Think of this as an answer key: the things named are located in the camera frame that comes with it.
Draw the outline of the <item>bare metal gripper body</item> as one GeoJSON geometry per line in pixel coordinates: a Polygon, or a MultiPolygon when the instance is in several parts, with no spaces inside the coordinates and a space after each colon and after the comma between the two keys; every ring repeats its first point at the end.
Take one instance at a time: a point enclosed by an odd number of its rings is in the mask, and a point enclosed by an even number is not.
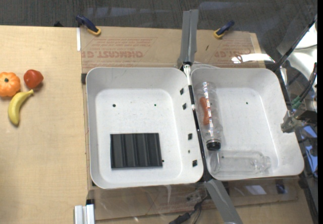
{"type": "Polygon", "coordinates": [[[295,118],[300,121],[305,121],[310,124],[317,123],[317,112],[313,110],[296,110],[295,118]]]}

